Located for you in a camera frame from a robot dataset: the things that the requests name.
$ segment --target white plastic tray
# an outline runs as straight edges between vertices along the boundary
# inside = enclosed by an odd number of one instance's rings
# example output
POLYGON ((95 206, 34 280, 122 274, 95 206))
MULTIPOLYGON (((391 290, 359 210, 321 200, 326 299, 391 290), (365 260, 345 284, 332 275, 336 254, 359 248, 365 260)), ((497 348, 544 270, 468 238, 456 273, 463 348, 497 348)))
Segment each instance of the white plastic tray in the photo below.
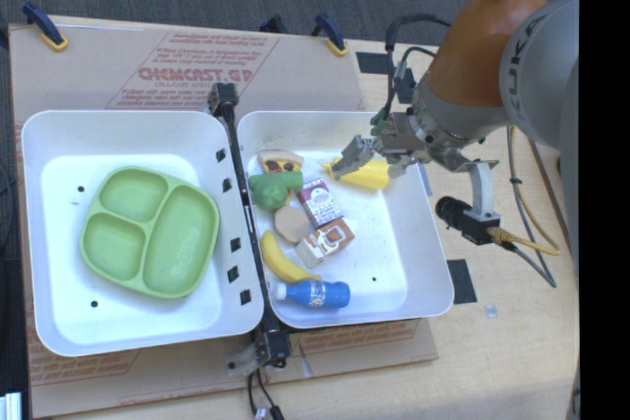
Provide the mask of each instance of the white plastic tray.
MULTIPOLYGON (((272 306, 297 329, 427 318, 444 314, 454 289, 426 191, 417 166, 379 191, 336 182, 321 166, 341 155, 356 134, 369 137, 368 112, 252 112, 238 124, 247 176, 262 173, 258 151, 291 150, 304 157, 307 182, 322 177, 344 216, 356 221, 356 238, 311 271, 350 286, 341 309, 313 309, 291 301, 272 306)), ((295 197, 291 205, 299 207, 295 197)), ((257 234, 273 230, 273 213, 254 206, 257 234)), ((277 234, 290 259, 303 266, 294 246, 277 234)), ((279 279, 265 266, 270 292, 279 279)))
POLYGON ((22 133, 35 326, 55 353, 78 356, 253 330, 263 313, 227 135, 203 112, 45 111, 22 133), (158 299, 96 274, 79 236, 112 170, 138 165, 206 191, 220 210, 217 246, 201 284, 158 299), (237 271, 238 276, 229 281, 237 271))

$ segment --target green plate compartment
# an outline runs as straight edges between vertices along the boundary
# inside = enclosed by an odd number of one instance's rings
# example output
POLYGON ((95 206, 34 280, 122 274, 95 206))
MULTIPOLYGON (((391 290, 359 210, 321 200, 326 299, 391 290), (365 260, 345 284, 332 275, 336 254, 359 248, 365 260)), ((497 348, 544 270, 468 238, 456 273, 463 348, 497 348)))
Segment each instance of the green plate compartment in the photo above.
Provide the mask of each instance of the green plate compartment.
POLYGON ((219 209, 199 188, 138 166, 101 183, 81 230, 81 255, 112 282, 161 298, 199 285, 219 233, 219 209))

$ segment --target green toy vegetable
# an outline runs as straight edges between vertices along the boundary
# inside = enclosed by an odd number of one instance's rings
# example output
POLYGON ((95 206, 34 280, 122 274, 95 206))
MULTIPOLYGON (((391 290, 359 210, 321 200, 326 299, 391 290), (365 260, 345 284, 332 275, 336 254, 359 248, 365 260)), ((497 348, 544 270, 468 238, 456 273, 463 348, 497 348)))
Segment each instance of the green toy vegetable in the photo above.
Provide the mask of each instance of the green toy vegetable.
POLYGON ((304 185, 302 172, 278 172, 252 175, 249 187, 254 203, 265 210, 277 210, 286 205, 287 193, 299 191, 304 185))

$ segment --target black square hole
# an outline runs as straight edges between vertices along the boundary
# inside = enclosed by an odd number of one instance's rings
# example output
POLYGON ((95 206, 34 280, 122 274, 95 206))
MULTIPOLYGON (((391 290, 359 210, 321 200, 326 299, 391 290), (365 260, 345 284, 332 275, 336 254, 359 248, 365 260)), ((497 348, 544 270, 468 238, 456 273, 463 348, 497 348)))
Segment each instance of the black square hole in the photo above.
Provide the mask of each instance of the black square hole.
POLYGON ((240 293, 240 304, 246 305, 252 300, 252 293, 249 292, 249 289, 245 289, 240 293))
POLYGON ((238 278, 238 267, 230 268, 227 271, 227 280, 229 280, 229 283, 234 282, 237 278, 238 278))

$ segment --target yellow toy food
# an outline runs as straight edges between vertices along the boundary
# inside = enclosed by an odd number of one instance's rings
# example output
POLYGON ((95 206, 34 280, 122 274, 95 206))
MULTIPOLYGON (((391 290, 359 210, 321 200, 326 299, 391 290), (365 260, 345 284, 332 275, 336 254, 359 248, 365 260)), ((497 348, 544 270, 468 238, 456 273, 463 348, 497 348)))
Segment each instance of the yellow toy food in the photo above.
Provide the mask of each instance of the yellow toy food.
MULTIPOLYGON (((330 163, 322 163, 322 166, 328 170, 328 174, 331 177, 333 177, 331 164, 339 160, 340 159, 336 157, 330 163)), ((387 161, 383 161, 382 159, 370 159, 358 170, 342 175, 340 180, 366 188, 383 189, 390 181, 389 175, 387 174, 388 167, 387 161)))
POLYGON ((260 247, 263 251, 265 264, 286 283, 294 284, 301 280, 322 279, 319 274, 310 273, 285 256, 276 236, 271 231, 268 230, 263 233, 260 247))

